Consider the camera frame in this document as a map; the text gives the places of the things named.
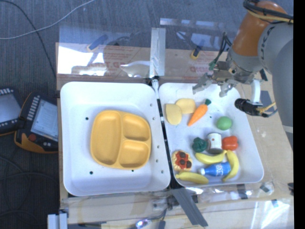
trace yellow banana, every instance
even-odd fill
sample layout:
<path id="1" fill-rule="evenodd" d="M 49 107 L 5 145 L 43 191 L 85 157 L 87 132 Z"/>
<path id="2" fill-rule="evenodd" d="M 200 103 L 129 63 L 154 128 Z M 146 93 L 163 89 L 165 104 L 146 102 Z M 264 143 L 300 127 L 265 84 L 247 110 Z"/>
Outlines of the yellow banana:
<path id="1" fill-rule="evenodd" d="M 209 183 L 209 179 L 205 176 L 189 171 L 182 171 L 179 174 L 176 174 L 175 177 L 182 181 L 191 181 L 197 184 L 207 184 Z"/>
<path id="2" fill-rule="evenodd" d="M 211 165 L 215 163 L 220 163 L 224 159 L 224 155 L 227 152 L 227 150 L 222 151 L 222 153 L 217 155 L 206 155 L 202 153 L 195 153 L 196 159 L 198 159 L 201 163 L 204 163 L 206 165 Z"/>
<path id="3" fill-rule="evenodd" d="M 231 166 L 231 171 L 223 178 L 223 182 L 225 182 L 227 179 L 236 176 L 239 169 L 239 160 L 237 158 L 237 155 L 233 151 L 227 150 L 227 158 Z"/>

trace device screen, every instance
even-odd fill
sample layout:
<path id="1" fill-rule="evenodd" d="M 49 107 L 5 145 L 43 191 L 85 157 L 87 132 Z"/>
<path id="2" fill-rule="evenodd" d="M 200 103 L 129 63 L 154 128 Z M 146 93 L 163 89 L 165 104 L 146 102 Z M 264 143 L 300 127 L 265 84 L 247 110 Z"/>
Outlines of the device screen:
<path id="1" fill-rule="evenodd" d="M 57 106 L 41 100 L 31 132 L 58 142 Z"/>
<path id="2" fill-rule="evenodd" d="M 17 119 L 21 110 L 13 94 L 1 95 L 0 97 L 0 123 Z"/>

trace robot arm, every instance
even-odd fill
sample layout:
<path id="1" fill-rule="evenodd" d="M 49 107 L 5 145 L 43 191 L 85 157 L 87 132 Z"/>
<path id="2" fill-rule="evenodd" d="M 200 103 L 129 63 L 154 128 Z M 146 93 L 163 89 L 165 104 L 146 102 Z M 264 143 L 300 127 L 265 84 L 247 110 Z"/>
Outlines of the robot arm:
<path id="1" fill-rule="evenodd" d="M 237 84 L 252 87 L 251 99 L 237 99 L 235 106 L 241 111 L 262 117 L 260 83 L 255 75 L 265 69 L 272 75 L 274 99 L 277 111 L 293 149 L 293 17 L 270 1 L 245 0 L 248 9 L 232 44 L 224 33 L 223 43 L 230 46 L 225 62 L 210 63 L 212 75 L 207 73 L 193 87 L 193 93 L 204 90 L 210 84 L 221 87 L 220 97 Z"/>

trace table surface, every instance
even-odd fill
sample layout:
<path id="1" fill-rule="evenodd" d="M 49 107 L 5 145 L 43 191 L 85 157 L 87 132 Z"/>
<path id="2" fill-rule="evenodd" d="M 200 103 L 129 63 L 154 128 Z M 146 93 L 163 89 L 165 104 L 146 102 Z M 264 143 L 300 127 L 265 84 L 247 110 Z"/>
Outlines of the table surface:
<path id="1" fill-rule="evenodd" d="M 110 75 L 85 75 L 80 72 L 71 73 L 71 67 L 62 61 L 67 55 L 63 49 L 73 48 L 73 54 L 83 54 L 80 48 L 85 44 L 58 43 L 58 73 L 57 90 L 70 81 L 94 82 L 145 82 L 142 77 L 130 78 L 115 63 L 125 57 L 122 64 L 134 61 L 148 61 L 149 48 L 112 47 L 107 55 L 107 69 Z M 165 50 L 166 72 L 172 77 L 160 77 L 160 82 L 197 83 L 198 77 L 208 72 L 208 63 L 214 59 L 217 52 L 202 51 L 195 61 L 190 59 L 190 50 Z M 105 69 L 105 64 L 98 65 L 98 70 Z M 261 90 L 267 93 L 270 100 L 274 100 L 272 90 L 272 76 L 267 74 L 268 81 L 261 85 Z M 251 86 L 237 85 L 242 98 L 251 96 Z M 104 222 L 102 228 L 130 228 L 141 219 L 152 219 L 146 228 L 158 228 L 160 215 L 167 208 L 166 198 L 170 191 L 156 193 L 127 193 L 89 197 L 71 197 L 63 185 L 62 177 L 62 136 L 61 136 L 61 108 L 59 110 L 59 159 L 60 159 L 60 195 L 61 208 L 69 213 L 69 224 L 83 224 Z M 293 151 L 283 130 L 278 114 L 270 118 L 253 117 L 247 115 L 257 149 L 264 166 L 264 178 L 256 184 L 242 186 L 225 186 L 223 188 L 210 187 L 197 194 L 197 207 L 202 212 L 210 228 L 293 228 L 294 227 L 294 196 L 288 183 L 293 183 Z M 245 197 L 240 196 L 238 188 L 243 189 Z M 164 220 L 166 228 L 201 228 L 192 225 L 182 208 L 177 205 L 168 208 Z"/>

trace white tray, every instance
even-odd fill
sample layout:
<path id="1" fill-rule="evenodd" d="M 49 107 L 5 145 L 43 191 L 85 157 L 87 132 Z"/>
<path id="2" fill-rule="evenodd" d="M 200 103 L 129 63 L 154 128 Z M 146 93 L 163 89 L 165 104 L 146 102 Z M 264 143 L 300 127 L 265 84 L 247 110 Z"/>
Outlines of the white tray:
<path id="1" fill-rule="evenodd" d="M 145 118 L 152 132 L 149 161 L 137 170 L 104 167 L 90 154 L 96 115 L 106 109 Z M 140 83 L 70 82 L 61 89 L 63 183 L 75 196 L 160 191 L 170 183 L 155 92 Z"/>
<path id="2" fill-rule="evenodd" d="M 225 136 L 235 135 L 238 138 L 239 147 L 234 151 L 240 162 L 240 168 L 237 175 L 226 182 L 222 182 L 222 177 L 209 178 L 209 183 L 206 185 L 197 185 L 192 182 L 182 181 L 177 179 L 177 182 L 184 187 L 207 187 L 215 185 L 239 184 L 239 183 L 254 183 L 260 181 L 264 176 L 264 168 L 259 157 L 257 147 L 249 126 L 247 116 L 244 112 L 238 110 L 234 106 L 237 98 L 240 98 L 238 91 L 233 88 L 225 97 L 219 97 L 220 86 L 216 84 L 210 85 L 204 91 L 193 94 L 192 86 L 189 83 L 165 83 L 159 88 L 160 101 L 165 118 L 165 129 L 167 133 L 168 145 L 170 153 L 176 150 L 184 150 L 188 152 L 193 159 L 192 172 L 197 172 L 199 168 L 205 167 L 195 157 L 195 152 L 192 149 L 193 140 L 196 137 L 206 139 L 206 136 L 211 132 L 218 132 Z M 198 106 L 208 98 L 212 101 L 208 105 L 208 112 L 192 126 L 187 126 L 191 115 L 183 114 L 182 121 L 178 125 L 168 123 L 165 114 L 165 104 L 174 104 L 180 98 L 192 98 Z M 229 130 L 222 131 L 216 127 L 216 121 L 220 116 L 227 116 L 232 119 L 233 125 Z"/>

